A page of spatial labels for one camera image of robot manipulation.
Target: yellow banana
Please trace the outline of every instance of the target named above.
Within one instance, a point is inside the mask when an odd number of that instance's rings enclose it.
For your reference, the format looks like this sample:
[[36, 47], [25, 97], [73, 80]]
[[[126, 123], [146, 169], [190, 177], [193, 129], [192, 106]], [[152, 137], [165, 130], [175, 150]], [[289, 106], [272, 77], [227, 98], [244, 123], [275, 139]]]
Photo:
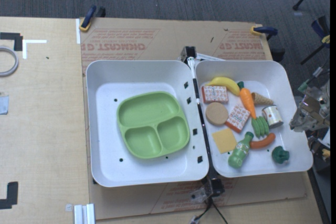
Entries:
[[236, 96], [239, 96], [240, 88], [238, 84], [227, 77], [215, 77], [210, 81], [207, 86], [225, 86], [231, 93]]

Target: green pepper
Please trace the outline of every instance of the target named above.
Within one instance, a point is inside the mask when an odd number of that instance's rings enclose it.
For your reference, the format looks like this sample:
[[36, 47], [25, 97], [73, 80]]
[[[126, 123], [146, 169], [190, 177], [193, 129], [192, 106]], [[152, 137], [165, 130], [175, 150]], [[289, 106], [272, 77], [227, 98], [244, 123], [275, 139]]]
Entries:
[[276, 163], [284, 163], [289, 159], [289, 151], [285, 151], [282, 146], [277, 146], [272, 151], [272, 158]]

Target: red and white box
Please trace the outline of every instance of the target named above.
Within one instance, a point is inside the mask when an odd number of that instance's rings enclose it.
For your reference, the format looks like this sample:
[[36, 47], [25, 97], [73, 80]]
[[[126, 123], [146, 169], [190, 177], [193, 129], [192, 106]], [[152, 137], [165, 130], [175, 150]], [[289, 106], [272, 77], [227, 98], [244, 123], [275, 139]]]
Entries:
[[202, 95], [204, 103], [220, 102], [226, 104], [229, 101], [225, 86], [203, 86]]
[[229, 118], [225, 124], [232, 130], [240, 133], [245, 126], [245, 123], [250, 116], [250, 112], [243, 108], [241, 105], [237, 104], [231, 111]]

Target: sausage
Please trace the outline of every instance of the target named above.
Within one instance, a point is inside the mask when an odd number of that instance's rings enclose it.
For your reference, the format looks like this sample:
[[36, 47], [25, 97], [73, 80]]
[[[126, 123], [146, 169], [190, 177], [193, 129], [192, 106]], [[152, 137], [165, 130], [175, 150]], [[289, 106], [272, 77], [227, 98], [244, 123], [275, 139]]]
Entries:
[[268, 146], [270, 143], [272, 143], [275, 140], [275, 134], [274, 133], [269, 133], [267, 137], [261, 141], [251, 141], [250, 142], [250, 148], [252, 149], [257, 149], [257, 148], [262, 148], [265, 146]]

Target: ice cream cone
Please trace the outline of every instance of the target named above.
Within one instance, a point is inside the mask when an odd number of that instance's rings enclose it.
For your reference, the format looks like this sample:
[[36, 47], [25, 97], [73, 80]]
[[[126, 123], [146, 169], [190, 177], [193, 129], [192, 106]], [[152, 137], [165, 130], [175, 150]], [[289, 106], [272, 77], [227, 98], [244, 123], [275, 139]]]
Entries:
[[262, 96], [261, 94], [256, 93], [256, 92], [252, 93], [252, 98], [253, 98], [254, 104], [264, 104], [264, 105], [273, 104], [273, 100], [265, 96]]

